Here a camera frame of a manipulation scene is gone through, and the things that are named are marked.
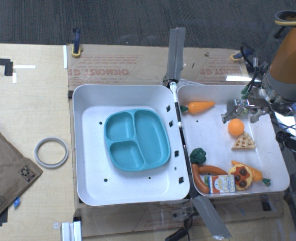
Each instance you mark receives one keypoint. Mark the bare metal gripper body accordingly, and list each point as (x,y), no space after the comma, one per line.
(268,102)

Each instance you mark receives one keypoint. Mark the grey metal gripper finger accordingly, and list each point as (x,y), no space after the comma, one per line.
(258,115)
(234,109)

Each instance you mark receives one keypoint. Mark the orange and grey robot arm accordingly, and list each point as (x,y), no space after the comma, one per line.
(287,59)

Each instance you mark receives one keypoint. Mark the orange ball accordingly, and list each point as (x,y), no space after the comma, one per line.
(236,127)

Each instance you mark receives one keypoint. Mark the tan lattice pie slice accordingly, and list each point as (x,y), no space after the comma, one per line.
(244,142)

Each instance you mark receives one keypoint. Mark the white plastic tray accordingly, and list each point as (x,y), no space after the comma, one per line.
(92,159)
(213,134)

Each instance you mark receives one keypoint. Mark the orange carrot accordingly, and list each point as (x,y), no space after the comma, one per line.
(257,174)
(200,107)

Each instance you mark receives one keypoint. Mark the green broccoli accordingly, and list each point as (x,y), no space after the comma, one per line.
(197,155)

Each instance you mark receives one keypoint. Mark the pizza slice with meatballs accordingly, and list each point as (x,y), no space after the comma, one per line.
(241,176)

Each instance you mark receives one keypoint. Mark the brown sausage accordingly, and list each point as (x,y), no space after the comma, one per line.
(198,179)
(212,170)

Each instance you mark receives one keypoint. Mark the orange and white carton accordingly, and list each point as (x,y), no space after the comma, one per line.
(222,184)

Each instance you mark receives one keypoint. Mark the blue divided plate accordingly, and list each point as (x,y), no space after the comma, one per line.
(148,132)

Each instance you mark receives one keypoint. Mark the brown cardboard board, red print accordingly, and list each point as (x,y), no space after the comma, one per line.
(118,66)

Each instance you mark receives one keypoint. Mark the brown paper envelope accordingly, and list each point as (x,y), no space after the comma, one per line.
(2,164)

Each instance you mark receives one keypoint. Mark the black cylinder on white bracket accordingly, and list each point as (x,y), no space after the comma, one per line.
(286,137)

